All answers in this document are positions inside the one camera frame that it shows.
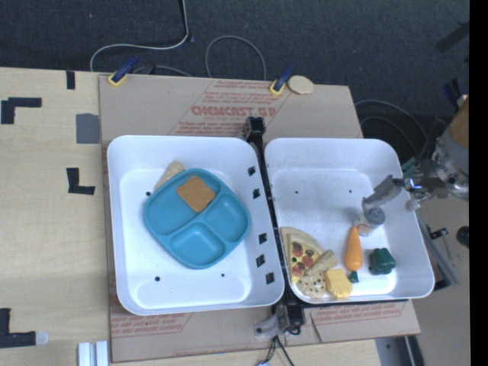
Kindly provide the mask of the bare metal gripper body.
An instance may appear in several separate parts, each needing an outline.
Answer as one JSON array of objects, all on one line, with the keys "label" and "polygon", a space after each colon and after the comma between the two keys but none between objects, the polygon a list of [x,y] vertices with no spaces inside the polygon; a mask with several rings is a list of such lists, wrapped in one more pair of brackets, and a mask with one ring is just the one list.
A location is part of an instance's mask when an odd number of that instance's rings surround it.
[{"label": "bare metal gripper body", "polygon": [[403,177],[404,186],[416,199],[453,196],[469,201],[469,177],[451,163],[420,162]]}]

